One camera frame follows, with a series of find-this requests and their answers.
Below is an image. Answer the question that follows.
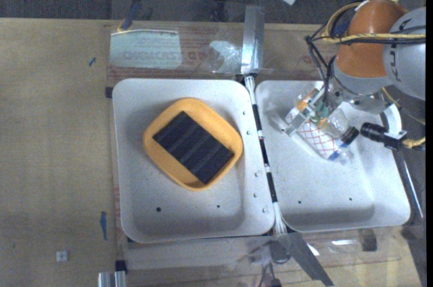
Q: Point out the white plastic tray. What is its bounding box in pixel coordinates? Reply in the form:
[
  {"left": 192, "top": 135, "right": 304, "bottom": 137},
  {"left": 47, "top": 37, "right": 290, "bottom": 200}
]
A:
[
  {"left": 111, "top": 77, "right": 275, "bottom": 244},
  {"left": 254, "top": 79, "right": 412, "bottom": 233}
]

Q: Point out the thin black and white rod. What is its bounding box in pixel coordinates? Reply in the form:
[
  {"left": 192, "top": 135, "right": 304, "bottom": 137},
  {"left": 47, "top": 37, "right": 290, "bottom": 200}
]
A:
[{"left": 244, "top": 74, "right": 288, "bottom": 238}]

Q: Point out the brown cardboard board red print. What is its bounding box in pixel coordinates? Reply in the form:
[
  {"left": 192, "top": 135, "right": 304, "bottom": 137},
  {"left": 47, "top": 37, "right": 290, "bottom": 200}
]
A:
[{"left": 105, "top": 20, "right": 419, "bottom": 276}]

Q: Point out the clear bottle black cap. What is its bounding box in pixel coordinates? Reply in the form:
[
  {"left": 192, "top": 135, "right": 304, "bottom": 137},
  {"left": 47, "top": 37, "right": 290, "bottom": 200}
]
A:
[{"left": 296, "top": 84, "right": 361, "bottom": 146}]

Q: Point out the clear bottle red lattice label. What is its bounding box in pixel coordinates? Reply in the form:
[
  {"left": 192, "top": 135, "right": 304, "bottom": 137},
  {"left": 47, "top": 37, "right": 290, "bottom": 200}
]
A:
[{"left": 294, "top": 121, "right": 355, "bottom": 164}]

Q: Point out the black cylinder on white bracket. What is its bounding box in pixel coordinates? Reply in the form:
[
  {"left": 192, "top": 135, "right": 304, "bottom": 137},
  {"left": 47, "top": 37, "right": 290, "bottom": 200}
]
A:
[{"left": 359, "top": 102, "right": 409, "bottom": 152}]

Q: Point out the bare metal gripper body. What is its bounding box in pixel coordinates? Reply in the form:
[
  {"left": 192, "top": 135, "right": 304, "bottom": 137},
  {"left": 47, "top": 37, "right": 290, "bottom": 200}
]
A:
[{"left": 296, "top": 86, "right": 390, "bottom": 126}]

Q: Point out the orange plate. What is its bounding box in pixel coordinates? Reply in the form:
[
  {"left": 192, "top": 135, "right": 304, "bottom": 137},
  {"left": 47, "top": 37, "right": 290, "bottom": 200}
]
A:
[{"left": 141, "top": 97, "right": 244, "bottom": 192}]

